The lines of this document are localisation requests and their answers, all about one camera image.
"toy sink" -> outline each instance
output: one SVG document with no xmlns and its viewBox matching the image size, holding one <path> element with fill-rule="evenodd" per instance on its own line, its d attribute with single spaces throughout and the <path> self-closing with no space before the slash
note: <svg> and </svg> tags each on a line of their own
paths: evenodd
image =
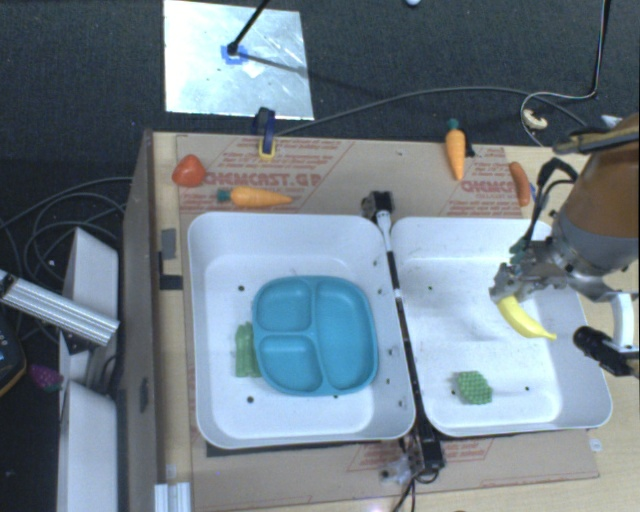
<svg viewBox="0 0 640 512">
<path fill-rule="evenodd" d="M 525 220 L 404 218 L 393 227 L 422 401 L 430 422 L 444 434 L 590 428 L 611 413 L 602 371 L 572 342 L 575 329 L 586 323 L 574 291 L 543 291 L 523 304 L 558 334 L 555 342 L 522 338 L 489 299 L 499 264 L 527 226 Z M 535 236 L 548 230 L 540 225 Z M 416 408 L 385 244 L 375 224 L 356 216 L 211 212 L 191 223 L 188 251 L 196 416 L 210 443 L 237 449 L 364 442 L 400 438 L 411 429 Z M 363 342 L 359 350 L 374 347 L 377 371 L 355 372 L 341 382 L 340 372 L 332 380 L 326 371 L 314 370 L 315 376 L 301 380 L 306 391 L 297 395 L 265 378 L 236 377 L 234 334 L 253 320 L 259 291 L 270 282 L 299 284 L 309 276 L 350 283 L 362 292 L 376 343 Z M 305 286 L 306 291 L 294 285 L 274 296 L 299 297 L 290 306 L 302 311 L 318 295 L 317 282 Z M 345 300 L 344 291 L 332 293 L 325 304 Z M 276 336 L 264 350 L 278 354 L 282 325 L 269 322 L 262 323 Z M 316 357 L 312 341 L 295 343 L 303 360 Z M 283 371 L 286 364 L 278 366 Z M 487 379 L 491 403 L 468 405 L 455 394 L 455 375 L 466 371 Z M 322 385 L 353 389 L 308 392 Z"/>
</svg>

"black cable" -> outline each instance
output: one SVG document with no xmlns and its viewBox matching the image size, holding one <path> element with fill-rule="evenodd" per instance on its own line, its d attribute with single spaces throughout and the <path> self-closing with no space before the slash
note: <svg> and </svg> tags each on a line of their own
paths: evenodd
<svg viewBox="0 0 640 512">
<path fill-rule="evenodd" d="M 538 172 L 538 179 L 536 180 L 538 192 L 542 191 L 542 188 L 547 184 L 549 178 L 551 178 L 553 173 L 556 171 L 564 172 L 573 181 L 576 181 L 578 179 L 578 173 L 573 167 L 571 167 L 563 160 L 553 157 L 546 164 L 544 164 L 540 168 L 540 172 Z"/>
<path fill-rule="evenodd" d="M 431 475 L 431 478 L 425 480 L 424 477 L 426 475 Z M 432 484 L 433 482 L 435 482 L 438 479 L 439 476 L 440 476 L 440 471 L 436 471 L 434 473 L 432 473 L 432 472 L 419 473 L 419 474 L 416 475 L 415 480 L 419 484 L 429 485 L 429 484 Z"/>
<path fill-rule="evenodd" d="M 40 332 L 40 328 L 39 328 L 39 327 L 36 327 L 36 328 L 34 328 L 34 329 L 31 329 L 30 331 L 27 331 L 27 333 L 26 333 L 26 334 L 21 334 L 21 335 L 19 336 L 20 341 L 28 340 L 29 338 L 31 338 L 31 336 L 33 336 L 33 335 L 35 335 L 35 334 L 38 334 L 39 332 Z"/>
<path fill-rule="evenodd" d="M 34 319 L 36 322 L 36 328 L 45 335 L 45 338 L 47 338 L 51 343 L 53 343 L 54 345 L 59 345 L 60 344 L 60 340 L 58 338 L 56 338 L 53 334 L 51 334 L 49 331 L 47 331 L 45 324 L 42 320 L 35 318 Z"/>
<path fill-rule="evenodd" d="M 124 177 L 123 178 L 103 178 L 100 180 L 88 181 L 86 183 L 82 183 L 81 185 L 76 185 L 75 187 L 70 187 L 66 190 L 63 190 L 62 192 L 58 192 L 57 194 L 54 194 L 50 197 L 47 197 L 46 199 L 43 199 L 39 203 L 27 208 L 26 210 L 19 213 L 18 215 L 10 218 L 8 221 L 5 221 L 3 224 L 0 225 L 0 229 L 5 229 L 9 225 L 20 220 L 22 217 L 25 217 L 26 215 L 29 215 L 31 212 L 37 210 L 41 206 L 46 205 L 49 201 L 57 199 L 58 197 L 64 196 L 70 192 L 75 192 L 76 190 L 82 190 L 83 188 L 91 187 L 93 185 L 102 185 L 103 183 L 117 183 L 122 181 L 131 182 L 131 178 L 124 178 Z"/>
<path fill-rule="evenodd" d="M 119 210 L 123 209 L 126 205 L 120 205 Z M 102 213 L 99 213 L 97 215 L 94 215 L 93 217 L 89 217 L 88 219 L 86 219 L 84 222 L 86 223 L 92 223 L 102 217 L 106 217 L 107 215 L 111 215 L 112 213 L 115 213 L 116 209 L 115 208 L 110 208 L 109 210 L 106 210 Z M 38 258 L 38 264 L 35 266 L 35 268 L 33 269 L 33 273 L 37 276 L 38 272 L 40 271 L 40 268 L 44 268 L 47 271 L 50 271 L 50 273 L 52 273 L 52 275 L 61 280 L 64 281 L 64 279 L 62 278 L 62 276 L 58 275 L 56 272 L 54 272 L 53 270 L 50 269 L 49 264 L 47 263 L 46 259 L 49 257 L 49 254 L 51 254 L 62 242 L 64 242 L 64 240 L 70 236 L 72 236 L 74 233 L 76 232 L 76 228 L 72 228 L 69 229 L 68 231 L 66 231 L 65 233 L 63 233 L 62 235 L 60 235 L 54 242 L 52 242 L 49 247 L 47 248 L 47 250 L 44 252 L 44 254 L 42 254 L 42 258 Z"/>
<path fill-rule="evenodd" d="M 404 502 L 406 501 L 407 496 L 409 496 L 409 493 L 411 493 L 413 496 L 412 503 L 411 503 L 411 510 L 412 511 L 415 510 L 415 506 L 416 506 L 415 492 L 416 492 L 416 481 L 415 481 L 415 478 L 412 478 L 407 484 L 407 486 L 405 487 L 404 491 L 402 491 L 402 495 L 400 496 L 398 503 L 396 503 L 396 506 L 393 507 L 392 512 L 400 512 L 400 509 L 402 508 L 402 505 L 404 505 Z"/>
<path fill-rule="evenodd" d="M 9 245 L 11 246 L 11 251 L 13 253 L 13 256 L 16 260 L 16 265 L 17 265 L 17 274 L 21 275 L 22 274 L 22 260 L 20 259 L 20 252 L 18 251 L 18 245 L 16 244 L 16 240 L 15 238 L 13 238 L 13 235 L 11 234 L 11 231 L 9 231 L 8 227 L 5 227 L 4 222 L 2 221 L 2 219 L 0 218 L 0 223 L 3 224 L 3 229 L 2 231 L 4 231 L 4 233 L 7 236 L 7 239 L 9 240 Z"/>
<path fill-rule="evenodd" d="M 44 226 L 42 228 L 40 228 L 38 231 L 36 231 L 35 233 L 33 233 L 31 235 L 31 237 L 27 240 L 27 243 L 24 247 L 23 250 L 23 260 L 24 260 L 24 267 L 25 267 L 25 273 L 36 283 L 38 284 L 42 284 L 41 281 L 38 279 L 38 277 L 34 274 L 34 272 L 31 270 L 31 268 L 29 267 L 29 262 L 27 261 L 27 257 L 28 257 L 28 251 L 29 251 L 29 247 L 31 246 L 32 243 L 34 243 L 34 241 L 36 240 L 36 238 L 40 235 L 42 235 L 42 233 L 46 232 L 46 231 L 50 231 L 52 229 L 57 229 L 60 227 L 64 227 L 64 226 L 73 226 L 73 227 L 81 227 L 81 228 L 85 228 L 85 229 L 92 229 L 95 230 L 99 233 L 102 233 L 104 236 L 112 238 L 113 240 L 117 240 L 117 237 L 111 233 L 110 231 L 100 227 L 100 226 L 96 226 L 95 224 L 91 224 L 91 223 L 87 223 L 84 221 L 61 221 L 61 222 L 55 222 L 53 224 L 48 224 L 47 226 Z"/>
<path fill-rule="evenodd" d="M 111 361 L 115 361 L 117 357 L 117 354 L 114 354 L 110 357 L 107 358 L 107 360 L 104 362 L 104 364 L 102 365 L 102 371 L 100 372 L 100 380 L 98 380 L 98 384 L 102 385 L 103 381 L 104 381 L 104 376 L 107 374 L 107 366 L 109 365 L 109 363 Z"/>
<path fill-rule="evenodd" d="M 112 205 L 112 210 L 113 211 L 117 211 L 121 214 L 124 214 L 124 209 L 118 204 L 116 203 L 113 199 L 102 195 L 102 194 L 96 194 L 93 192 L 78 192 L 78 193 L 73 193 L 73 194 L 67 194 L 61 197 L 58 197 L 57 199 L 54 199 L 53 201 L 49 202 L 49 204 L 47 204 L 44 208 L 42 208 L 42 210 L 40 211 L 40 213 L 38 214 L 38 216 L 36 217 L 36 220 L 33 224 L 33 230 L 32 233 L 37 232 L 38 227 L 40 226 L 40 221 L 42 220 L 42 217 L 44 216 L 44 214 L 49 211 L 49 209 L 51 209 L 53 206 L 55 206 L 56 204 L 59 204 L 61 202 L 64 201 L 69 201 L 72 199 L 97 199 L 99 201 L 104 201 L 110 205 Z M 33 245 L 33 249 L 34 249 L 34 253 L 36 256 L 36 259 L 39 261 L 38 264 L 38 269 L 40 267 L 44 268 L 54 279 L 57 279 L 59 282 L 63 282 L 64 279 L 58 275 L 56 272 L 54 272 L 49 265 L 44 261 L 44 257 L 42 256 L 42 254 L 40 253 L 40 249 L 38 248 L 38 243 L 37 243 L 37 239 L 34 239 L 32 242 Z M 35 275 L 37 274 L 37 270 L 35 270 L 33 272 L 33 276 L 35 278 Z"/>
<path fill-rule="evenodd" d="M 287 128 L 286 130 L 282 130 L 280 132 L 277 132 L 275 134 L 276 137 L 281 137 L 283 135 L 288 135 L 290 133 L 293 132 L 297 132 L 299 130 L 304 130 L 305 128 L 310 128 L 311 126 L 315 126 L 321 123 L 326 123 L 329 121 L 334 121 L 336 119 L 340 119 L 342 117 L 347 117 L 353 114 L 358 114 L 360 112 L 363 112 L 365 110 L 370 110 L 376 107 L 381 107 L 383 105 L 388 105 L 389 103 L 394 103 L 396 101 L 401 101 L 401 100 L 405 100 L 405 99 L 409 99 L 409 98 L 415 98 L 417 96 L 427 96 L 430 94 L 442 94 L 442 93 L 452 93 L 452 92 L 473 92 L 473 91 L 479 91 L 479 92 L 502 92 L 502 93 L 507 93 L 507 94 L 516 94 L 518 96 L 525 96 L 528 97 L 530 96 L 531 93 L 529 93 L 528 91 L 522 91 L 520 89 L 513 89 L 511 87 L 499 87 L 499 86 L 484 86 L 484 85 L 479 85 L 479 86 L 460 86 L 460 87 L 443 87 L 443 88 L 435 88 L 435 89 L 421 89 L 419 91 L 414 91 L 414 92 L 408 92 L 408 93 L 404 93 L 404 94 L 399 94 L 397 96 L 393 96 L 391 98 L 386 98 L 384 100 L 379 100 L 379 101 L 374 101 L 372 103 L 367 103 L 366 105 L 362 105 L 360 107 L 356 107 L 350 110 L 345 110 L 343 112 L 338 112 L 337 114 L 333 114 L 327 117 L 324 117 L 322 119 L 317 119 L 315 121 L 310 121 L 308 123 L 304 123 L 301 124 L 299 126 L 293 126 L 291 128 Z M 572 112 L 570 112 L 569 110 L 565 109 L 564 107 L 557 105 L 555 103 L 553 103 L 552 101 L 549 101 L 547 99 L 544 98 L 537 98 L 539 101 L 546 103 L 547 105 L 550 105 L 554 108 L 556 108 L 557 110 L 559 110 L 560 112 L 562 112 L 563 114 L 566 114 L 567 116 L 569 116 L 571 119 L 573 119 L 574 121 L 576 121 L 578 124 L 582 125 L 582 126 L 587 126 L 587 123 L 582 120 L 581 118 L 579 118 L 578 116 L 576 116 L 575 114 L 573 114 Z"/>
<path fill-rule="evenodd" d="M 553 183 L 551 183 L 544 192 L 540 192 L 540 191 L 538 192 L 536 197 L 536 205 L 531 215 L 531 223 L 529 224 L 529 228 L 527 229 L 527 232 L 522 237 L 522 239 L 525 241 L 524 249 L 529 247 L 529 243 L 531 242 L 531 238 L 533 237 L 533 231 L 535 229 L 536 223 L 540 218 L 540 214 L 542 213 L 542 210 L 544 210 L 547 204 L 547 201 L 549 199 L 549 193 L 551 192 L 551 190 L 553 190 L 558 185 L 565 185 L 565 184 L 572 185 L 573 183 L 575 183 L 573 180 L 556 180 Z"/>
</svg>

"wire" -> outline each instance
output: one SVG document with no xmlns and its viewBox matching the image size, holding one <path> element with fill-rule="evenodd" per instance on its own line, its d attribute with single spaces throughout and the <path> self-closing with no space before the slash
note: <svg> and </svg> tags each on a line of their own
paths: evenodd
<svg viewBox="0 0 640 512">
<path fill-rule="evenodd" d="M 534 92 L 531 93 L 529 91 L 523 91 L 520 89 L 514 89 L 511 87 L 501 87 L 501 86 L 492 86 L 492 85 L 480 85 L 480 86 L 459 86 L 459 87 L 443 87 L 443 88 L 434 88 L 434 89 L 421 89 L 418 91 L 413 91 L 413 92 L 408 92 L 408 93 L 404 93 L 404 94 L 399 94 L 397 96 L 393 96 L 391 98 L 386 98 L 383 100 L 379 100 L 379 101 L 374 101 L 372 103 L 367 103 L 365 105 L 362 105 L 360 107 L 356 107 L 353 109 L 349 109 L 349 110 L 345 110 L 343 112 L 338 112 L 337 114 L 333 114 L 327 117 L 324 117 L 322 119 L 317 119 L 315 121 L 310 121 L 308 123 L 304 123 L 298 126 L 293 126 L 291 128 L 287 128 L 285 130 L 281 130 L 279 132 L 277 132 L 275 135 L 277 137 L 281 137 L 283 135 L 289 135 L 291 133 L 300 131 L 300 130 L 304 130 L 306 128 L 310 128 L 312 126 L 316 126 L 322 123 L 327 123 L 329 121 L 335 121 L 336 119 L 341 119 L 343 117 L 347 117 L 347 116 L 351 116 L 354 114 L 358 114 L 360 112 L 364 112 L 366 110 L 370 110 L 370 109 L 374 109 L 377 107 L 382 107 L 384 105 L 388 105 L 390 103 L 394 103 L 396 101 L 401 101 L 401 100 L 405 100 L 405 99 L 410 99 L 410 98 L 415 98 L 418 96 L 428 96 L 431 94 L 442 94 L 442 93 L 453 93 L 453 92 L 473 92 L 473 91 L 479 91 L 479 92 L 502 92 L 502 93 L 507 93 L 507 94 L 516 94 L 519 96 L 524 96 L 524 100 L 522 101 L 522 104 L 520 105 L 520 122 L 522 124 L 522 127 L 524 128 L 525 132 L 527 133 L 527 135 L 538 145 L 542 146 L 543 144 L 536 139 L 536 137 L 533 135 L 533 133 L 531 133 L 531 131 L 529 130 L 529 128 L 527 127 L 527 125 L 524 122 L 524 109 L 526 107 L 526 104 L 533 98 L 535 98 L 536 100 L 538 100 L 541 103 L 545 103 L 553 108 L 555 108 L 556 110 L 562 112 L 563 114 L 567 115 L 568 117 L 570 117 L 571 119 L 573 119 L 575 122 L 577 122 L 578 124 L 582 125 L 582 126 L 587 126 L 587 123 L 581 119 L 580 117 L 578 117 L 577 115 L 575 115 L 573 112 L 567 110 L 566 108 L 562 107 L 561 105 L 558 105 L 556 103 L 553 103 L 552 101 L 549 101 L 547 99 L 545 99 L 543 96 L 551 96 L 554 98 L 559 98 L 559 99 L 570 99 L 570 100 L 584 100 L 584 99 L 589 99 L 592 98 L 593 96 L 596 95 L 597 91 L 598 91 L 598 86 L 599 86 L 599 82 L 600 82 L 600 68 L 601 68 L 601 64 L 602 64 L 602 53 L 603 53 L 603 47 L 604 47 L 604 40 L 605 40 L 605 36 L 606 36 L 606 27 L 607 27 L 607 21 L 608 21 L 608 13 L 609 13 L 609 7 L 610 7 L 610 0 L 603 0 L 602 2 L 602 9 L 601 9 L 601 16 L 600 16 L 600 32 L 599 32 L 599 36 L 598 36 L 598 51 L 597 51 L 597 55 L 596 55 L 596 65 L 595 65 L 595 69 L 594 69 L 594 78 L 593 78 L 593 82 L 592 82 L 592 88 L 591 91 L 584 95 L 584 96 L 570 96 L 570 95 L 566 95 L 566 94 L 558 94 L 558 93 L 553 93 L 553 92 L 548 92 L 548 91 L 539 91 L 539 92 Z"/>
<path fill-rule="evenodd" d="M 19 336 L 20 341 L 26 341 L 27 339 L 31 338 L 32 336 L 35 336 L 38 333 L 44 333 L 45 337 L 49 339 L 49 341 L 51 341 L 55 345 L 59 345 L 58 339 L 53 334 L 51 334 L 49 331 L 46 330 L 46 327 L 41 320 L 38 320 L 37 318 L 34 318 L 33 320 L 36 323 L 37 327 L 35 327 L 34 329 L 31 329 L 26 334 L 20 335 Z"/>
<path fill-rule="evenodd" d="M 44 216 L 44 214 L 50 208 L 52 208 L 56 204 L 59 204 L 61 202 L 68 201 L 68 200 L 71 200 L 71 199 L 97 199 L 97 200 L 106 202 L 106 203 L 108 203 L 108 204 L 113 206 L 113 208 L 111 210 L 109 210 L 109 213 L 119 212 L 120 214 L 124 214 L 124 208 L 121 205 L 119 205 L 118 203 L 116 203 L 113 199 L 111 199 L 111 198 L 109 198 L 109 197 L 107 197 L 105 195 L 96 194 L 96 193 L 93 193 L 93 192 L 79 192 L 79 193 L 73 193 L 73 194 L 66 194 L 64 196 L 58 197 L 58 198 L 50 201 L 49 204 L 47 204 L 40 211 L 40 213 L 38 214 L 38 216 L 36 217 L 36 220 L 34 222 L 32 234 L 35 233 L 38 230 L 38 227 L 40 225 L 40 221 L 42 220 L 42 217 Z M 92 222 L 93 220 L 98 219 L 100 217 L 102 217 L 102 214 L 99 215 L 99 216 L 91 217 L 90 219 L 87 219 L 84 222 L 89 223 L 89 222 Z M 35 256 L 36 256 L 36 258 L 37 258 L 39 263 L 38 263 L 38 266 L 36 267 L 36 270 L 34 270 L 32 273 L 30 273 L 30 276 L 35 279 L 35 276 L 36 276 L 38 270 L 40 268 L 44 268 L 47 271 L 47 273 L 49 273 L 54 279 L 58 280 L 59 282 L 63 282 L 64 279 L 60 275 L 58 275 L 56 272 L 54 272 L 49 267 L 49 265 L 44 261 L 44 257 L 42 256 L 42 254 L 40 253 L 40 250 L 38 248 L 37 239 L 34 239 L 34 240 L 30 239 L 29 242 L 27 243 L 27 248 L 25 250 L 28 250 L 28 247 L 31 244 L 33 245 L 34 253 L 35 253 Z M 28 266 L 28 263 L 26 262 L 26 256 L 25 256 L 25 266 Z"/>
<path fill-rule="evenodd" d="M 5 232 L 7 239 L 9 240 L 9 245 L 11 246 L 11 251 L 13 253 L 13 256 L 16 260 L 16 265 L 17 265 L 17 273 L 18 275 L 22 274 L 22 260 L 20 259 L 20 252 L 18 251 L 18 245 L 16 244 L 16 240 L 15 238 L 13 238 L 13 235 L 11 234 L 11 231 L 9 231 L 9 228 L 6 227 L 6 225 L 3 223 L 2 226 L 2 231 Z"/>
<path fill-rule="evenodd" d="M 409 493 L 411 493 L 411 511 L 413 512 L 415 510 L 415 508 L 416 508 L 416 481 L 415 481 L 415 478 L 412 478 L 409 481 L 409 483 L 405 487 L 404 491 L 402 492 L 402 495 L 400 496 L 400 499 L 398 500 L 398 503 L 396 503 L 396 506 L 393 507 L 392 512 L 400 512 L 400 510 L 402 509 L 402 505 L 404 505 L 404 502 L 407 499 L 407 496 L 409 496 Z"/>
<path fill-rule="evenodd" d="M 5 221 L 4 224 L 0 225 L 0 229 L 6 229 L 9 225 L 11 225 L 14 222 L 20 220 L 22 217 L 25 217 L 26 215 L 29 215 L 31 212 L 36 211 L 38 208 L 40 208 L 41 206 L 44 206 L 49 201 L 57 199 L 58 197 L 64 196 L 64 195 L 66 195 L 66 194 L 68 194 L 70 192 L 75 192 L 76 190 L 82 190 L 83 188 L 91 187 L 93 185 L 101 185 L 103 183 L 116 183 L 116 182 L 122 182 L 122 181 L 131 182 L 131 178 L 126 178 L 126 177 L 122 177 L 122 178 L 102 178 L 100 180 L 88 181 L 88 182 L 83 183 L 81 185 L 76 185 L 75 187 L 70 187 L 70 188 L 68 188 L 66 190 L 63 190 L 62 192 L 58 192 L 57 194 L 54 194 L 54 195 L 52 195 L 50 197 L 47 197 L 46 199 L 43 199 L 39 203 L 27 208 L 26 210 L 24 210 L 23 212 L 19 213 L 15 217 L 10 218 L 8 221 Z"/>
<path fill-rule="evenodd" d="M 593 98 L 598 93 L 598 86 L 600 85 L 600 67 L 602 65 L 602 51 L 604 48 L 604 40 L 605 40 L 606 30 L 607 30 L 607 21 L 609 18 L 609 7 L 610 7 L 610 0 L 603 0 L 602 9 L 600 11 L 600 32 L 598 34 L 598 50 L 596 53 L 596 64 L 595 64 L 595 69 L 593 74 L 593 81 L 591 83 L 591 90 L 587 94 L 582 96 L 571 96 L 568 94 L 559 94 L 559 93 L 549 92 L 549 91 L 534 92 L 529 94 L 520 105 L 520 123 L 522 124 L 524 131 L 531 138 L 531 140 L 533 140 L 533 142 L 535 142 L 539 146 L 544 146 L 544 144 L 542 144 L 542 142 L 540 142 L 536 138 L 536 136 L 529 129 L 529 127 L 527 126 L 524 120 L 524 110 L 527 103 L 533 98 L 536 98 L 537 100 L 542 101 L 542 96 L 550 96 L 552 98 L 559 98 L 559 99 L 565 99 L 565 100 L 582 101 L 582 100 L 588 100 L 590 98 Z"/>
<path fill-rule="evenodd" d="M 109 237 L 112 238 L 113 240 L 117 240 L 117 237 L 111 233 L 110 231 L 100 227 L 100 226 L 96 226 L 95 224 L 91 224 L 88 222 L 84 222 L 84 221 L 62 221 L 62 222 L 55 222 L 53 224 L 48 224 L 47 226 L 44 226 L 42 228 L 40 228 L 38 231 L 36 231 L 35 233 L 33 233 L 31 235 L 31 237 L 29 238 L 29 240 L 27 240 L 27 243 L 24 247 L 24 251 L 23 251 L 23 259 L 24 259 L 24 267 L 25 267 L 25 271 L 26 274 L 29 275 L 29 277 L 35 281 L 38 282 L 38 284 L 41 284 L 37 278 L 37 276 L 35 275 L 35 273 L 31 270 L 31 268 L 29 267 L 28 261 L 27 261 L 27 256 L 28 256 L 28 251 L 29 251 L 29 247 L 31 246 L 32 243 L 34 243 L 34 240 L 40 236 L 42 233 L 46 232 L 46 231 L 50 231 L 52 229 L 57 229 L 60 227 L 64 227 L 64 226 L 74 226 L 74 227 L 81 227 L 81 228 L 85 228 L 85 229 L 92 229 L 95 230 L 99 233 L 102 233 L 105 237 Z"/>
<path fill-rule="evenodd" d="M 531 215 L 531 223 L 529 224 L 529 228 L 527 229 L 527 232 L 522 237 L 522 239 L 525 242 L 525 247 L 524 247 L 525 249 L 529 246 L 529 243 L 531 242 L 531 238 L 533 237 L 533 231 L 535 229 L 536 223 L 538 222 L 538 219 L 540 218 L 540 214 L 542 213 L 542 210 L 545 208 L 547 201 L 549 200 L 549 193 L 551 192 L 551 190 L 553 190 L 558 185 L 572 185 L 573 183 L 574 183 L 573 180 L 556 180 L 553 183 L 551 183 L 544 192 L 538 191 L 536 205 Z"/>
<path fill-rule="evenodd" d="M 401 100 L 406 100 L 406 99 L 410 99 L 410 98 L 415 98 L 418 96 L 428 96 L 431 94 L 443 94 L 443 93 L 453 93 L 453 92 L 474 92 L 474 91 L 478 91 L 478 92 L 502 92 L 502 93 L 507 93 L 507 94 L 515 94 L 518 96 L 529 96 L 530 93 L 528 91 L 523 91 L 520 89 L 514 89 L 511 87 L 500 87 L 500 86 L 492 86 L 492 85 L 470 85 L 470 86 L 460 86 L 460 87 L 443 87 L 443 88 L 435 88 L 435 89 L 421 89 L 419 91 L 414 91 L 414 92 L 408 92 L 408 93 L 404 93 L 404 94 L 399 94 L 397 96 L 393 96 L 391 98 L 386 98 L 384 100 L 379 100 L 379 101 L 374 101 L 372 103 L 367 103 L 366 105 L 362 105 L 360 107 L 356 107 L 350 110 L 345 110 L 344 112 L 339 112 L 337 114 L 333 114 L 327 117 L 323 117 L 322 119 L 317 119 L 315 121 L 310 121 L 308 123 L 304 123 L 301 124 L 299 126 L 293 126 L 291 128 L 287 128 L 286 130 L 282 130 L 278 133 L 276 133 L 275 135 L 277 137 L 281 137 L 283 135 L 289 135 L 290 133 L 293 132 L 297 132 L 300 130 L 304 130 L 305 128 L 310 128 L 312 126 L 318 125 L 318 124 L 322 124 L 322 123 L 327 123 L 329 121 L 334 121 L 336 119 L 340 119 L 342 117 L 347 117 L 353 114 L 358 114 L 360 112 L 364 112 L 365 110 L 370 110 L 373 108 L 377 108 L 377 107 L 381 107 L 384 105 L 388 105 L 389 103 L 395 103 L 396 101 L 401 101 Z M 547 105 L 552 106 L 553 108 L 559 110 L 560 112 L 562 112 L 563 114 L 569 116 L 571 119 L 573 119 L 575 122 L 577 122 L 578 124 L 582 125 L 582 126 L 587 126 L 587 123 L 581 119 L 580 117 L 576 116 L 573 112 L 567 110 L 566 108 L 557 105 L 549 100 L 546 100 L 544 98 L 539 98 L 539 101 L 541 101 L 542 103 L 546 103 Z"/>
<path fill-rule="evenodd" d="M 84 222 L 86 223 L 92 223 L 95 220 L 98 220 L 102 217 L 106 217 L 107 215 L 111 215 L 112 213 L 115 213 L 115 208 L 111 208 L 109 210 L 106 210 L 98 215 L 94 215 L 93 217 L 89 217 L 88 219 L 86 219 Z M 40 271 L 40 268 L 44 268 L 45 270 L 49 271 L 55 278 L 60 279 L 62 281 L 64 281 L 64 279 L 62 278 L 62 276 L 58 275 L 56 272 L 54 272 L 50 266 L 49 263 L 46 261 L 46 259 L 49 257 L 49 254 L 51 254 L 62 242 L 64 242 L 64 240 L 66 238 L 68 238 L 69 236 L 73 235 L 76 232 L 76 228 L 72 228 L 69 229 L 68 231 L 66 231 L 64 234 L 62 234 L 60 237 L 58 237 L 58 239 L 53 242 L 51 245 L 49 245 L 49 247 L 47 248 L 47 250 L 44 252 L 44 254 L 42 255 L 42 258 L 38 259 L 38 264 L 36 265 L 36 267 L 33 269 L 34 274 L 37 276 L 38 272 Z"/>
<path fill-rule="evenodd" d="M 109 365 L 109 363 L 111 361 L 115 361 L 117 357 L 117 354 L 114 354 L 112 356 L 109 356 L 107 358 L 107 360 L 104 362 L 104 364 L 102 365 L 102 371 L 100 372 L 100 380 L 98 380 L 98 383 L 102 386 L 103 381 L 104 381 L 104 377 L 107 374 L 107 366 Z"/>
<path fill-rule="evenodd" d="M 429 478 L 428 480 L 424 479 L 424 475 L 430 474 L 432 475 L 431 478 Z M 423 485 L 429 485 L 432 484 L 433 482 L 435 482 L 438 477 L 440 476 L 440 471 L 435 471 L 434 473 L 419 473 L 416 475 L 415 480 L 416 482 L 423 484 Z"/>
</svg>

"green sponge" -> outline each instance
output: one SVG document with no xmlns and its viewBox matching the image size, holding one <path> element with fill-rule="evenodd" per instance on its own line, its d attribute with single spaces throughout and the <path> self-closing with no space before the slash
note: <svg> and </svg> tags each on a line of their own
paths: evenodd
<svg viewBox="0 0 640 512">
<path fill-rule="evenodd" d="M 247 322 L 236 331 L 236 377 L 262 377 L 253 346 L 253 326 Z"/>
<path fill-rule="evenodd" d="M 465 403 L 482 405 L 491 402 L 493 390 L 480 372 L 460 372 L 457 382 L 458 390 Z"/>
</svg>

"blue tape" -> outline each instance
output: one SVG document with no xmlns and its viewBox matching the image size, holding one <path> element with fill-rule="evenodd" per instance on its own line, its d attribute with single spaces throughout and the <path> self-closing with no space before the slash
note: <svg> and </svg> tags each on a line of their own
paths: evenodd
<svg viewBox="0 0 640 512">
<path fill-rule="evenodd" d="M 237 66 L 238 64 L 249 62 L 249 59 L 246 57 L 247 49 L 242 45 L 238 46 L 238 53 L 236 55 L 229 55 L 227 45 L 223 45 L 220 47 L 220 54 L 224 61 L 230 66 Z"/>
</svg>

